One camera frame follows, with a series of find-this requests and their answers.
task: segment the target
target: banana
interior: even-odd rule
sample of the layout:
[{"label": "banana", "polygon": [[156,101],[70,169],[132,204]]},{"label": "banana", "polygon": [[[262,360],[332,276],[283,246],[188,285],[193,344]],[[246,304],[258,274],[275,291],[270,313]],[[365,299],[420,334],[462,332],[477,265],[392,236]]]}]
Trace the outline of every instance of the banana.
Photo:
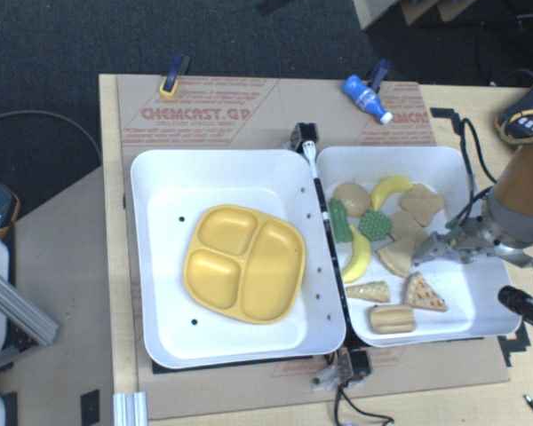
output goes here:
[{"label": "banana", "polygon": [[391,194],[409,191],[411,188],[412,182],[403,175],[392,175],[384,178],[371,191],[371,205],[377,211]]},{"label": "banana", "polygon": [[371,257],[371,245],[367,237],[362,235],[353,224],[349,225],[349,229],[352,231],[354,250],[352,258],[341,273],[345,283],[360,279],[367,271]]}]

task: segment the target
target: table surface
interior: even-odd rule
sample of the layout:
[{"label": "table surface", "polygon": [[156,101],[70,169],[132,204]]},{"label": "table surface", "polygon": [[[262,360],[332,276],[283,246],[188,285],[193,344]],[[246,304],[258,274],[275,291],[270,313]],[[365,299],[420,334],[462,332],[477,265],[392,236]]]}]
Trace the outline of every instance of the table surface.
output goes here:
[{"label": "table surface", "polygon": [[[126,216],[123,210],[123,164],[116,78],[116,75],[99,77],[111,337],[114,391],[132,394],[138,391],[139,382],[132,326]],[[498,138],[493,129],[493,122],[498,111],[515,102],[526,90],[441,85],[421,85],[420,90],[427,109],[430,107],[454,108],[461,117],[470,118],[480,137],[484,160],[491,173],[497,178],[511,159],[513,149]],[[459,139],[453,133],[447,120],[434,119],[431,116],[431,126],[439,146],[459,149]],[[478,187],[483,189],[489,186],[488,179],[481,173],[481,166],[475,156],[472,143],[469,144],[468,152],[472,158],[473,171],[477,174]],[[508,265],[508,271],[515,287],[533,295],[532,270],[522,270]],[[525,352],[512,354],[513,365],[509,368],[511,381],[508,383],[363,398],[357,402],[362,410],[391,415],[395,419],[395,424],[399,425],[533,424],[533,412],[523,398],[525,394],[533,398],[533,327],[529,325],[527,327],[531,345]],[[333,402],[318,402],[299,406],[177,418],[150,422],[150,424],[157,426],[330,425],[334,423],[332,408]],[[340,408],[340,421],[375,424],[375,421],[356,414],[349,406],[346,406],[345,402]]]}]

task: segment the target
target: green toy vegetable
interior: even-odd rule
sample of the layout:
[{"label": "green toy vegetable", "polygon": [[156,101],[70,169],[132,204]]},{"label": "green toy vegetable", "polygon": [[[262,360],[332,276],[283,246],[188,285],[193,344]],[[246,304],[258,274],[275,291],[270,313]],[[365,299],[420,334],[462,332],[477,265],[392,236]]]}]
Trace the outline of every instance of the green toy vegetable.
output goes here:
[{"label": "green toy vegetable", "polygon": [[330,199],[331,230],[336,243],[348,243],[352,241],[352,231],[348,227],[346,207],[342,201]]}]

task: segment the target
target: cardboard sheet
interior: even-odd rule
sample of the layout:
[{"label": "cardboard sheet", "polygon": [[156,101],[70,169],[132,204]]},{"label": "cardboard sheet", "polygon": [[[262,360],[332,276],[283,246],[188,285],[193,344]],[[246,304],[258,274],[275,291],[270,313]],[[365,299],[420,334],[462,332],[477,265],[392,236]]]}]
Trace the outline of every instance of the cardboard sheet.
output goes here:
[{"label": "cardboard sheet", "polygon": [[[278,148],[298,122],[315,122],[327,146],[433,146],[427,109],[416,83],[382,83],[379,96],[394,114],[388,125],[362,112],[341,81],[180,77],[171,100],[159,96],[162,77],[117,77],[125,201],[132,204],[130,166],[153,148]],[[133,207],[126,207],[139,388],[152,420],[334,399],[313,390],[324,357],[189,369],[158,370],[142,334]],[[499,383],[509,380],[496,337],[369,348],[373,374],[352,397]]]}]

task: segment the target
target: gray carpet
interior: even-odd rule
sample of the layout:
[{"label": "gray carpet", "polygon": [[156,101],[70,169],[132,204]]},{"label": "gray carpet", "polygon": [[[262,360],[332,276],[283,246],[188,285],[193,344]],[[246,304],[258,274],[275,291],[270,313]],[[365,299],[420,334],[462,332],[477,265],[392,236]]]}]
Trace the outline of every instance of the gray carpet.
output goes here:
[{"label": "gray carpet", "polygon": [[[165,75],[178,51],[191,75],[367,77],[388,59],[390,80],[529,86],[533,24],[476,23],[528,12],[533,0],[480,0],[457,18],[471,24],[421,28],[394,6],[362,31],[352,0],[0,0],[0,114],[62,114],[99,142],[98,75]],[[421,20],[439,21],[435,9]],[[0,181],[22,215],[98,165],[60,120],[0,120]]]}]

